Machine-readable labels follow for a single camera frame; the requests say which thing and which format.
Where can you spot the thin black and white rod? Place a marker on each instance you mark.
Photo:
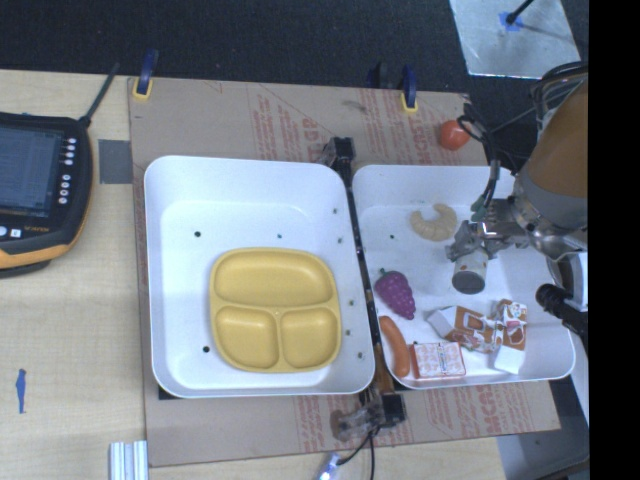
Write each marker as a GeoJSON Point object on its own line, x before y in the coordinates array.
{"type": "Point", "coordinates": [364, 263]}

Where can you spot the yellow divided plate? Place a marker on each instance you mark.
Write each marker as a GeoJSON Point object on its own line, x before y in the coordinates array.
{"type": "Point", "coordinates": [275, 273]}

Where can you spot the orange toy sausage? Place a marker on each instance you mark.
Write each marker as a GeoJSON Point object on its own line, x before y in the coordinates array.
{"type": "Point", "coordinates": [397, 348]}

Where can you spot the black cylinder on white bracket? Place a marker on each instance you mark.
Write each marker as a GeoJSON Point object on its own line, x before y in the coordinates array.
{"type": "Point", "coordinates": [562, 304]}

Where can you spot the brown cardboard board red print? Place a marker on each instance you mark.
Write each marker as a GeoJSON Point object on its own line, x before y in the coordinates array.
{"type": "Point", "coordinates": [210, 118]}

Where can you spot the beige toy croissant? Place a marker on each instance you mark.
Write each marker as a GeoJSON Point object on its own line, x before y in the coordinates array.
{"type": "Point", "coordinates": [434, 229]}

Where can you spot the purple toy grapes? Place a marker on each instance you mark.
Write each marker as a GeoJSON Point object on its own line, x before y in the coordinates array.
{"type": "Point", "coordinates": [396, 293]}

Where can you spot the white and orange can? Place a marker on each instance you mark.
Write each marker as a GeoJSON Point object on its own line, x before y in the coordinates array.
{"type": "Point", "coordinates": [470, 275]}

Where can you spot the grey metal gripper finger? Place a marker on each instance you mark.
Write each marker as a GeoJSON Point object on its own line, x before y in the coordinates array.
{"type": "Point", "coordinates": [461, 242]}
{"type": "Point", "coordinates": [489, 249]}

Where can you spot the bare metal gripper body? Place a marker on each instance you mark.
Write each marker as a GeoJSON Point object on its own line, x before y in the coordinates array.
{"type": "Point", "coordinates": [515, 228]}

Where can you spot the white plastic tray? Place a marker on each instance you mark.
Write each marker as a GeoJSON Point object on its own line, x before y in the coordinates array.
{"type": "Point", "coordinates": [540, 353]}
{"type": "Point", "coordinates": [190, 288]}

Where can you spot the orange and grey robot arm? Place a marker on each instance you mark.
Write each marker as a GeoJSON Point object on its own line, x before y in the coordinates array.
{"type": "Point", "coordinates": [562, 158]}

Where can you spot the red toy tomato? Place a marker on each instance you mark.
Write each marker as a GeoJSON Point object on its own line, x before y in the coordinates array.
{"type": "Point", "coordinates": [453, 135]}

